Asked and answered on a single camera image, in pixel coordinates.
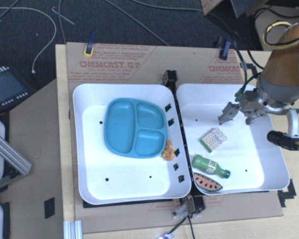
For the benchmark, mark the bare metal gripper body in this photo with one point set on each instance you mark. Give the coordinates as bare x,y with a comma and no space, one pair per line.
255,103

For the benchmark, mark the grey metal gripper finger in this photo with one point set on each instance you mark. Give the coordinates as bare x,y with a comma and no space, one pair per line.
250,119
226,114

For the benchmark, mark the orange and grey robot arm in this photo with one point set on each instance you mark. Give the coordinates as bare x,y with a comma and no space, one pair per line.
281,66

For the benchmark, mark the patterned small carton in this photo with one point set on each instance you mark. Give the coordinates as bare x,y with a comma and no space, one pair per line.
213,139

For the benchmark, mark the white plastic tray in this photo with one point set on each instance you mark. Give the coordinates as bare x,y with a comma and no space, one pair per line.
129,183
254,158

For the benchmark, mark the thin black rod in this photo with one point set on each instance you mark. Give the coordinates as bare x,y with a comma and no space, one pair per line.
182,133

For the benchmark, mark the green bottle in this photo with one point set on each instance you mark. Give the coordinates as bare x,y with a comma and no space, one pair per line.
208,166

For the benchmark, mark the brown pretzel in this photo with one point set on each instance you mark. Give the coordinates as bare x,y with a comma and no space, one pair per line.
168,152

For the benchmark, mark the watermelon slice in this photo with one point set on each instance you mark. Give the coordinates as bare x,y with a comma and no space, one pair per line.
205,182

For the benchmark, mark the blue divided plate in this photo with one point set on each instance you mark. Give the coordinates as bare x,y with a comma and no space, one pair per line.
135,128

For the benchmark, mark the brown cardboard board red print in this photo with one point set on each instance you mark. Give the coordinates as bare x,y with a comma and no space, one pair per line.
144,61

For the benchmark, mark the black cylinder on white bracket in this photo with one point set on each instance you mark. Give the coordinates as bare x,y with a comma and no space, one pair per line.
285,133

